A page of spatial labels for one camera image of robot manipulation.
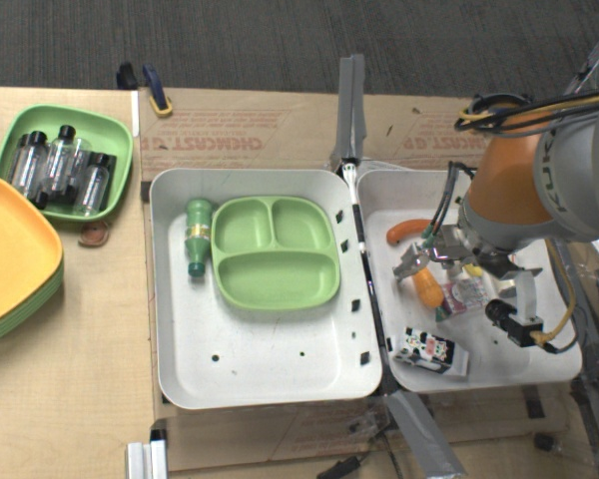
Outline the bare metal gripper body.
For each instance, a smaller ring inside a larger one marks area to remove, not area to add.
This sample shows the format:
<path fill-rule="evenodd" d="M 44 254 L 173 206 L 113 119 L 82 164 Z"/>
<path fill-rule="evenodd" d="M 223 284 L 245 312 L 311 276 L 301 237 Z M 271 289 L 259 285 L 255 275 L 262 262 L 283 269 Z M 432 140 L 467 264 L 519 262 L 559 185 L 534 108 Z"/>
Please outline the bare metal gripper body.
<path fill-rule="evenodd" d="M 501 250 L 478 237 L 471 229 L 459 225 L 442 225 L 436 233 L 423 240 L 428 257 L 444 267 L 453 264 L 476 264 L 498 279 L 511 279 L 520 267 L 510 259 L 508 250 Z"/>

